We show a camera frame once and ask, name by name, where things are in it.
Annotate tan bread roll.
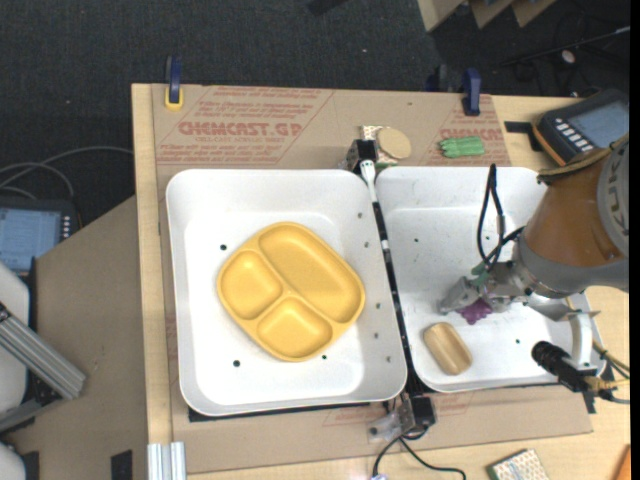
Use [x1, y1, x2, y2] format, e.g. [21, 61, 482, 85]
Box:
[422, 321, 474, 376]

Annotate purple grapes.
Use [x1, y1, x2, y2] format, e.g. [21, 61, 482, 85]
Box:
[458, 297, 495, 326]

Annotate brown cardboard board red print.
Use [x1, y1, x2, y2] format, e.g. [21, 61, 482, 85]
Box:
[149, 83, 595, 475]

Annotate green toy vegetable bundle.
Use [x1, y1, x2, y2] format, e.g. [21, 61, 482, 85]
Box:
[437, 135, 485, 159]

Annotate yellow divided plate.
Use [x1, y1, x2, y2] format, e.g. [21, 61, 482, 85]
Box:
[215, 221, 367, 364]

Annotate black cylinder on white bracket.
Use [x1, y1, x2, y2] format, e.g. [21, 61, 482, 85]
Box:
[530, 292, 603, 394]

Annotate thin black and white rod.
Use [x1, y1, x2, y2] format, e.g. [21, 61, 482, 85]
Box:
[360, 159, 417, 400]

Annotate patterned white packet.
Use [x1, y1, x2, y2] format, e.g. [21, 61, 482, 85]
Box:
[359, 124, 387, 163]

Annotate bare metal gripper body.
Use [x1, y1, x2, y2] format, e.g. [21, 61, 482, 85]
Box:
[480, 261, 533, 307]

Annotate green-edged patterned packet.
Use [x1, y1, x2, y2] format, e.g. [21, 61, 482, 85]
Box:
[486, 448, 547, 480]

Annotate tan oval biscuit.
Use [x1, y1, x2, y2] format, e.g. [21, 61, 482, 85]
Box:
[375, 126, 413, 160]

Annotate white plastic tray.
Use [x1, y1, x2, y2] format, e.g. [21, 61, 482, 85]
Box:
[374, 165, 603, 395]
[165, 167, 409, 417]

